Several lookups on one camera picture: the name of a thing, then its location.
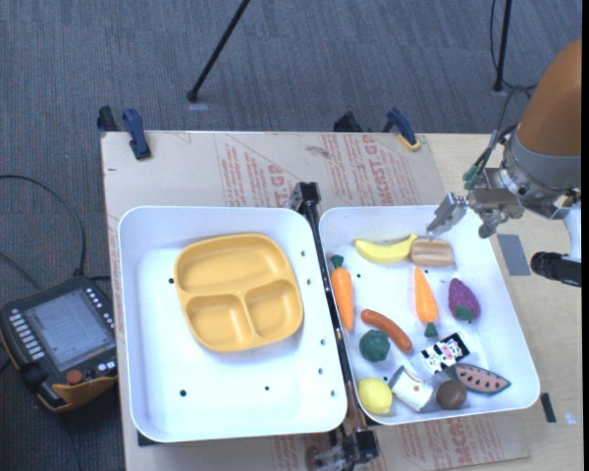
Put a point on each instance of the white carton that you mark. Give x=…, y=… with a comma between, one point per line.
x=411, y=390

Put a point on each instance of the brown cardboard board, red print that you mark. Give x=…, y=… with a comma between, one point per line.
x=270, y=172

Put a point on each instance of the yellow lemon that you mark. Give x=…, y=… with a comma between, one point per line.
x=374, y=396

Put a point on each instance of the yellow divided plate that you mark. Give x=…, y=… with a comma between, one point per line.
x=226, y=263

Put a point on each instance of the tan bread bun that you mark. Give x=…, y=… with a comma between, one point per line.
x=432, y=252

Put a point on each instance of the cow print carton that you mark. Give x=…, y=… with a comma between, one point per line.
x=445, y=352

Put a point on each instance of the brown round ball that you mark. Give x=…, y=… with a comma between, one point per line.
x=451, y=394

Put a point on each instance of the black cylinder on white bracket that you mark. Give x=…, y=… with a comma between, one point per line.
x=557, y=267

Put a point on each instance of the yellow banana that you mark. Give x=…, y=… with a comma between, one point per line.
x=383, y=252

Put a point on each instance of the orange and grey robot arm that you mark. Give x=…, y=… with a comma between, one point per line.
x=554, y=111

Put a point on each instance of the white plastic tray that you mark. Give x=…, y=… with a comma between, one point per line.
x=500, y=341
x=226, y=390

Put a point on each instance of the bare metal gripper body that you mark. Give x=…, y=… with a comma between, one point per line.
x=496, y=196

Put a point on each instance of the green broccoli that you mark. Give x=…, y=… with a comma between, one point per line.
x=374, y=345

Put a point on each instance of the red watermelon slice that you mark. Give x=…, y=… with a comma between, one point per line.
x=481, y=380

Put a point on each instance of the purple grapes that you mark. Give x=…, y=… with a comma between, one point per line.
x=462, y=296

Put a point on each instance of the orange sausage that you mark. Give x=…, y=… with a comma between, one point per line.
x=388, y=329

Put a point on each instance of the orange carrot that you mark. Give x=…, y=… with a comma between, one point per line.
x=425, y=297
x=342, y=292

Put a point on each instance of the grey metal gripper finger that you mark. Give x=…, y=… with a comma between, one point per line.
x=449, y=214
x=493, y=221

